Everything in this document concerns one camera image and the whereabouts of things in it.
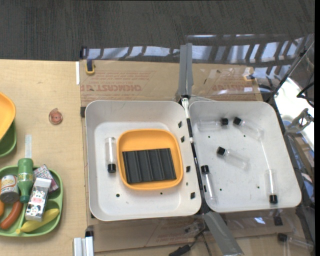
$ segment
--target green bowl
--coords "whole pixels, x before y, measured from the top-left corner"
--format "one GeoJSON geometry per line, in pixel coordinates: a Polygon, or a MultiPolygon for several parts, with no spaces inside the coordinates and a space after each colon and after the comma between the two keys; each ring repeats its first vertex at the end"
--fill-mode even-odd
{"type": "Polygon", "coordinates": [[[15,121],[12,122],[5,135],[0,140],[0,158],[8,155],[17,144],[17,133],[15,121]]]}
{"type": "MultiPolygon", "coordinates": [[[[4,230],[0,228],[0,236],[6,236],[6,237],[36,237],[36,236],[41,236],[44,234],[49,233],[52,231],[59,223],[60,217],[61,217],[61,212],[62,212],[62,205],[63,205],[63,183],[60,178],[60,176],[52,169],[49,168],[49,171],[51,172],[55,182],[59,186],[58,190],[50,193],[48,195],[48,201],[45,206],[45,210],[53,209],[53,208],[58,208],[59,209],[59,214],[55,219],[50,221],[49,223],[37,228],[34,231],[24,233],[21,232],[20,234],[16,233],[16,229],[20,229],[22,225],[26,222],[25,220],[25,212],[27,208],[27,203],[23,204],[22,211],[20,213],[20,216],[18,219],[13,223],[13,225],[4,230]]],[[[11,165],[4,167],[0,169],[0,179],[2,179],[6,175],[18,175],[18,166],[17,165],[11,165]]],[[[2,222],[11,212],[12,209],[12,204],[5,204],[4,206],[4,213],[0,217],[0,222],[2,222]]]]}

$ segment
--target orange tray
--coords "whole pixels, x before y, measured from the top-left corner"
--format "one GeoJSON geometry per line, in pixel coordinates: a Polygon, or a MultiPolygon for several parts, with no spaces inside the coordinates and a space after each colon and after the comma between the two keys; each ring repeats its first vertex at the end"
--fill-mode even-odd
{"type": "Polygon", "coordinates": [[[160,190],[174,187],[182,180],[184,173],[178,141],[171,132],[164,129],[134,129],[125,131],[117,140],[117,159],[123,183],[128,188],[134,190],[160,190]],[[176,179],[131,184],[127,182],[123,152],[167,148],[171,150],[176,179]]]}
{"type": "Polygon", "coordinates": [[[16,116],[16,106],[11,99],[0,92],[0,141],[7,133],[16,116]]]}

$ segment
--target reddish brown round object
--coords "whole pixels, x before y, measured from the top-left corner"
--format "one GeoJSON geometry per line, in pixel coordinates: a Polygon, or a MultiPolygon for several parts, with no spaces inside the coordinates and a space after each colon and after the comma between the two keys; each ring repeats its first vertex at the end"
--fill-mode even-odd
{"type": "Polygon", "coordinates": [[[58,111],[57,108],[51,110],[49,113],[49,121],[53,125],[58,125],[62,122],[62,114],[58,111]]]}

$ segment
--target can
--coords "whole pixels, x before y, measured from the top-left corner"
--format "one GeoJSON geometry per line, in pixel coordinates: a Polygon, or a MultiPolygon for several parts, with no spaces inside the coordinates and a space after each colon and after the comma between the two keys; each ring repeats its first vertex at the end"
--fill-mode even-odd
{"type": "Polygon", "coordinates": [[[0,200],[5,204],[13,204],[19,200],[18,179],[15,175],[6,175],[1,179],[0,200]]]}

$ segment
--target vial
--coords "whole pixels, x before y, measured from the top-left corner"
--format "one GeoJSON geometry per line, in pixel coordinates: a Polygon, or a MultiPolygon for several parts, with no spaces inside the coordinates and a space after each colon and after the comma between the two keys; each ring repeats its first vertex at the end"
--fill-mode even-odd
{"type": "Polygon", "coordinates": [[[232,149],[225,149],[221,146],[218,147],[216,153],[219,157],[223,158],[227,163],[236,166],[240,169],[246,170],[249,167],[249,159],[232,149]]]}
{"type": "Polygon", "coordinates": [[[296,235],[278,233],[277,239],[280,242],[284,242],[284,243],[288,242],[290,245],[295,245],[295,246],[299,246],[301,248],[304,248],[305,250],[308,250],[310,253],[314,249],[313,242],[311,242],[303,237],[298,237],[296,235]]]}
{"type": "Polygon", "coordinates": [[[115,173],[117,164],[117,144],[115,137],[105,139],[105,161],[108,172],[115,173]]]}
{"type": "Polygon", "coordinates": [[[276,171],[273,169],[266,170],[264,180],[269,202],[270,204],[275,205],[278,203],[276,171]]]}
{"type": "Polygon", "coordinates": [[[227,118],[221,118],[220,120],[200,120],[197,123],[198,130],[200,132],[211,132],[228,127],[229,120],[227,118]]]}
{"type": "Polygon", "coordinates": [[[249,135],[256,140],[261,140],[264,135],[264,130],[251,121],[235,117],[233,124],[242,130],[245,135],[249,135]]]}
{"type": "Polygon", "coordinates": [[[214,190],[214,177],[209,171],[208,165],[201,166],[201,172],[204,177],[204,196],[206,201],[217,202],[217,196],[214,190]]]}

